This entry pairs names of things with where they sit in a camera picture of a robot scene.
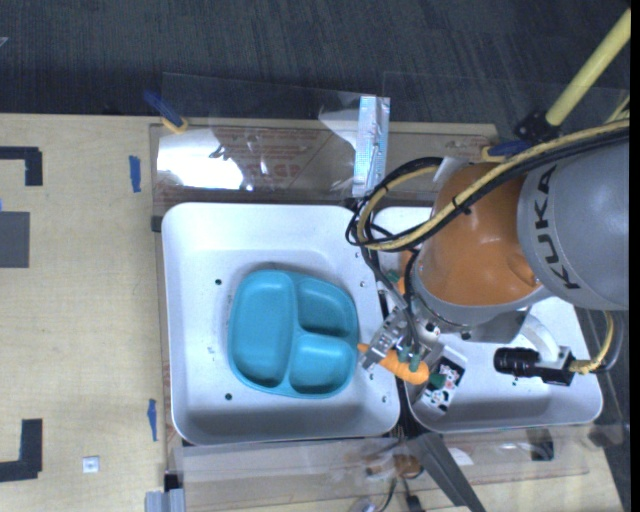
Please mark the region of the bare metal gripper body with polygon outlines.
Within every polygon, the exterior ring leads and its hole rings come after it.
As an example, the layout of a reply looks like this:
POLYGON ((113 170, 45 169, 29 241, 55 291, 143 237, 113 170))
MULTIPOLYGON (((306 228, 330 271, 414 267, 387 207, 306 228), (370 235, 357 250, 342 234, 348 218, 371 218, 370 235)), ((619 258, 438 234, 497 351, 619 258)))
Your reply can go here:
POLYGON ((420 322, 411 318, 401 319, 399 341, 395 349, 400 361, 418 361, 426 358, 436 347, 441 335, 440 328, 432 322, 420 322))

